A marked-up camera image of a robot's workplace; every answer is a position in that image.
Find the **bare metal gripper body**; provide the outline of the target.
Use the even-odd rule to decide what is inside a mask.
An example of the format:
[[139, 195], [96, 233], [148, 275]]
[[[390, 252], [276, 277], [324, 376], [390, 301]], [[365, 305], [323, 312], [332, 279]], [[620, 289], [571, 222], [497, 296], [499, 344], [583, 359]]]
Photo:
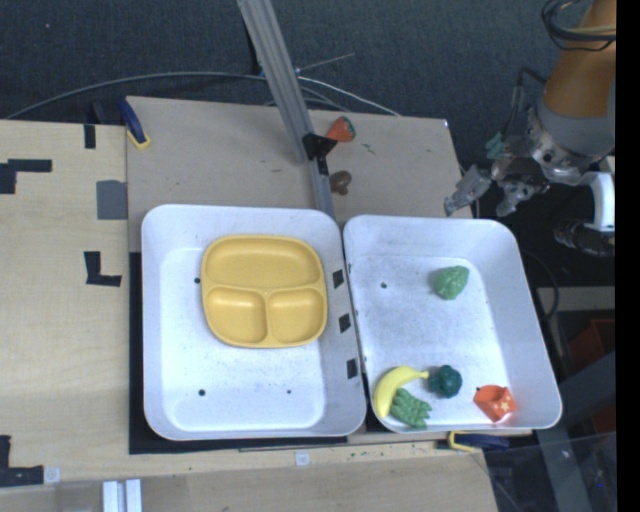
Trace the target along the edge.
[[600, 156], [559, 145], [547, 132], [510, 135], [491, 150], [490, 174], [506, 194], [543, 193], [554, 183], [577, 185]]

